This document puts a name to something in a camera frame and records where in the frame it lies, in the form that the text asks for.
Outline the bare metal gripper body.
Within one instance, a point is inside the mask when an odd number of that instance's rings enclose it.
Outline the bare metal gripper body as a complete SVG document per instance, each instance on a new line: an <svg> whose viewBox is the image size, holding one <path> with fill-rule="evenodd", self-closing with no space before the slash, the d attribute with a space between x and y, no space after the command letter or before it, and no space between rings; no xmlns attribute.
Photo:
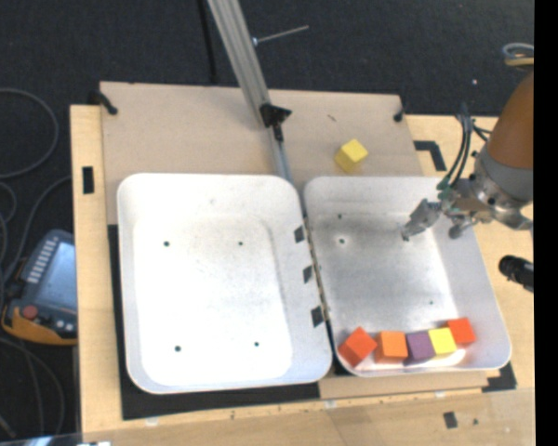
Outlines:
<svg viewBox="0 0 558 446"><path fill-rule="evenodd" d="M474 216L477 223L497 221L511 230L531 230L533 221L522 210L528 202L518 200L488 178L461 178L439 183L441 212L452 216Z"/></svg>

